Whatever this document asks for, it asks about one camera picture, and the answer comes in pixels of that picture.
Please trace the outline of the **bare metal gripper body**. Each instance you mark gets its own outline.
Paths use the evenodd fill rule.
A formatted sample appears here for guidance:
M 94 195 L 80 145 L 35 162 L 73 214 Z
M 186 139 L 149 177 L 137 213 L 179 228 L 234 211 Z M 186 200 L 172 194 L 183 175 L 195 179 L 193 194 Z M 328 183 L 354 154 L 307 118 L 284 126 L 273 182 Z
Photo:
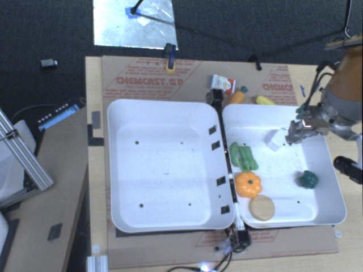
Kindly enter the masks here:
M 327 135 L 330 128 L 320 114 L 319 108 L 307 108 L 297 111 L 296 135 L 298 141 L 316 135 Z

